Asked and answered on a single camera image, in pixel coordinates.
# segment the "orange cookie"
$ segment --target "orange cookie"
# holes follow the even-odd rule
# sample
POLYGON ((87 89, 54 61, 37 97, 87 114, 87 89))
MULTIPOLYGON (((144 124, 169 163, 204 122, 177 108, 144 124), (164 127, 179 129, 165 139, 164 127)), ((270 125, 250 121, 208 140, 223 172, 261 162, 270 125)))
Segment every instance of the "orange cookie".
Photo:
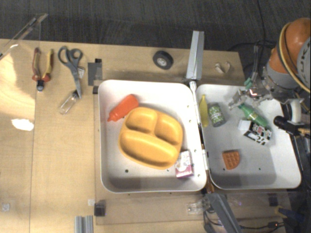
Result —
POLYGON ((223 159, 225 167, 228 170, 236 168, 240 163, 240 154, 236 150, 229 150, 223 152, 223 159))

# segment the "pliers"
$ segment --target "pliers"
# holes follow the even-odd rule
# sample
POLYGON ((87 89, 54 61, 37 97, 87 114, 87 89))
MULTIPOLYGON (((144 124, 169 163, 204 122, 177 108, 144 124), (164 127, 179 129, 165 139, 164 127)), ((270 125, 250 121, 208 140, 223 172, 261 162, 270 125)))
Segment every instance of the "pliers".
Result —
POLYGON ((47 55, 47 69, 45 71, 45 73, 43 74, 43 76, 41 77, 40 75, 40 69, 39 69, 39 59, 40 59, 40 55, 41 55, 41 51, 39 48, 35 48, 35 52, 34 52, 34 59, 33 59, 33 80, 37 82, 37 90, 39 92, 41 92, 44 88, 44 82, 48 82, 51 80, 51 72, 52 72, 52 66, 53 66, 53 50, 51 49, 48 52, 47 55))

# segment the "wheel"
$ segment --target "wheel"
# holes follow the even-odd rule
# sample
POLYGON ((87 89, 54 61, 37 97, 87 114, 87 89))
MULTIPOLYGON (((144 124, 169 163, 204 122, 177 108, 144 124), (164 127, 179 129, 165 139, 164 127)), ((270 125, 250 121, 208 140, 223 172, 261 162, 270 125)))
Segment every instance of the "wheel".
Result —
POLYGON ((158 51, 153 56, 155 65, 161 69, 168 70, 173 65, 173 58, 165 51, 158 51))

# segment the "yellow divided plate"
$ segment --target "yellow divided plate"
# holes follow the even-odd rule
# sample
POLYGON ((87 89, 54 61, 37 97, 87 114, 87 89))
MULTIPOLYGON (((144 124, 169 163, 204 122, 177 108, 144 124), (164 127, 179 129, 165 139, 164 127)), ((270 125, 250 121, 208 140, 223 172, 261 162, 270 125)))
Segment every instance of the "yellow divided plate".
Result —
POLYGON ((177 160, 183 130, 173 117, 145 107, 133 109, 119 135, 119 149, 127 158, 153 168, 166 169, 177 160))

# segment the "wooden table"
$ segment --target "wooden table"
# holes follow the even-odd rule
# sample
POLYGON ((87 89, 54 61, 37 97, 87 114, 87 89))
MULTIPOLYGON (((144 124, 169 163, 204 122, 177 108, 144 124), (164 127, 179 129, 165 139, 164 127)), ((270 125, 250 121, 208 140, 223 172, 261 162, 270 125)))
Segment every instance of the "wooden table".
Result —
MULTIPOLYGON (((0 40, 3 46, 7 40, 0 40)), ((71 233, 75 216, 92 215, 95 199, 93 87, 82 81, 83 98, 61 115, 58 107, 75 90, 72 75, 57 59, 61 46, 84 53, 80 65, 95 58, 103 60, 105 79, 155 81, 181 80, 186 74, 189 50, 92 45, 62 42, 24 41, 0 61, 0 232, 71 233), (38 93, 32 81, 35 47, 41 49, 40 66, 54 49, 52 79, 38 93), (166 50, 174 65, 157 68, 152 56, 166 50), (18 130, 13 119, 34 124, 30 131, 18 130)), ((202 82, 242 85, 244 75, 236 52, 204 51, 202 82), (215 63, 231 64, 227 74, 214 69, 215 63)), ((96 225, 94 232, 204 232, 202 221, 96 225)))

